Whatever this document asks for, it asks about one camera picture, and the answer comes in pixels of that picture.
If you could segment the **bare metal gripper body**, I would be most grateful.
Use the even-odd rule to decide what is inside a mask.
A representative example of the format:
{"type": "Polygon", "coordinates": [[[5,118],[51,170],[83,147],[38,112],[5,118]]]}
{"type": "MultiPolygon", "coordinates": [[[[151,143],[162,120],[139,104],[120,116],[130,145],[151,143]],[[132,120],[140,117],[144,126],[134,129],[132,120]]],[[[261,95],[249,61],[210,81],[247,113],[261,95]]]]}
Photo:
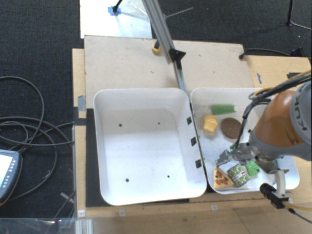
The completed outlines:
{"type": "Polygon", "coordinates": [[[230,147],[230,154],[233,159],[238,161],[249,161],[254,159],[257,165],[267,174],[274,174],[277,171],[287,173],[289,169],[280,169],[273,161],[273,158],[263,155],[253,144],[250,143],[234,143],[230,147]]]}

